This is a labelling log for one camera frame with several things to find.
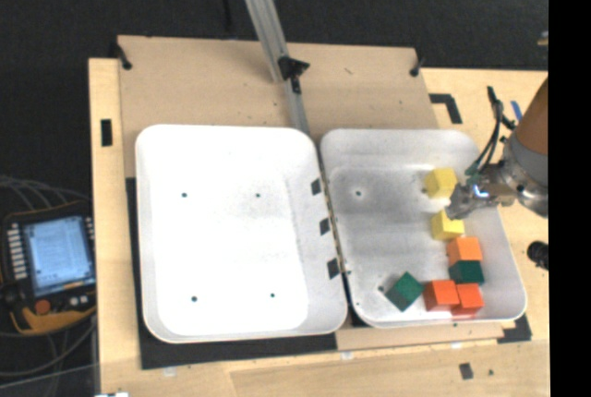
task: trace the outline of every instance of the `green cube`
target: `green cube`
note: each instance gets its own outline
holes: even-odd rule
[[[459,260],[449,268],[450,279],[457,283],[484,283],[479,260]]]
[[[404,312],[423,294],[424,289],[425,287],[417,279],[405,272],[394,286],[386,292],[386,297],[400,311]]]

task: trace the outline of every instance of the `screen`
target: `screen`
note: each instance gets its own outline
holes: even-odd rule
[[[84,219],[71,216],[23,227],[30,252],[30,272],[36,296],[63,289],[64,284],[94,282]]]

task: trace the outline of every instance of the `yellow block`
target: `yellow block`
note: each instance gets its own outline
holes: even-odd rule
[[[435,239],[454,239],[464,234],[464,222],[462,220],[450,220],[445,210],[431,217],[431,232]]]
[[[425,177],[425,187],[433,199],[449,198],[458,179],[451,167],[433,169]]]

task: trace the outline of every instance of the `electronic device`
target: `electronic device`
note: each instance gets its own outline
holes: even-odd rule
[[[94,226],[90,205],[76,201],[5,217],[0,281],[17,330],[57,331],[96,309]]]

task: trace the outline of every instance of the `orange block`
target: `orange block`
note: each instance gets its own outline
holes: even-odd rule
[[[460,297],[454,281],[431,281],[423,291],[428,311],[450,311],[460,305]]]
[[[470,319],[484,306],[484,299],[477,283],[458,283],[456,285],[460,304],[452,308],[455,319]]]
[[[478,238],[473,236],[458,236],[450,241],[447,246],[447,255],[450,266],[459,260],[482,260],[482,250]]]

